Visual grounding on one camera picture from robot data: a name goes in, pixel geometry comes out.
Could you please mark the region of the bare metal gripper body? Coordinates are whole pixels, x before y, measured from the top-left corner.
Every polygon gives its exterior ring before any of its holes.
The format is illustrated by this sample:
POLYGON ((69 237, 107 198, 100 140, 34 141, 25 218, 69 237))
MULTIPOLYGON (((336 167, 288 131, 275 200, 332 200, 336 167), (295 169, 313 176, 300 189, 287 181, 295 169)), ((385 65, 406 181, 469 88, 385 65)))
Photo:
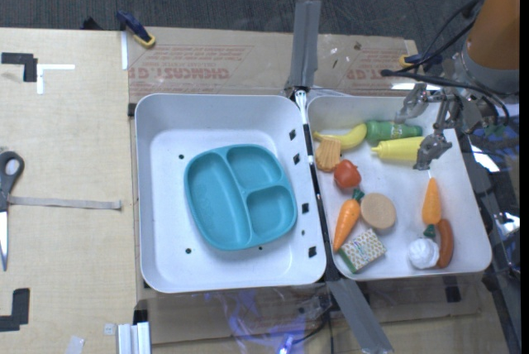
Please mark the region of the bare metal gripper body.
POLYGON ((456 128, 462 132, 472 132, 476 128, 476 105, 466 97, 442 89, 430 94, 427 101, 439 103, 436 120, 432 125, 434 132, 456 128))

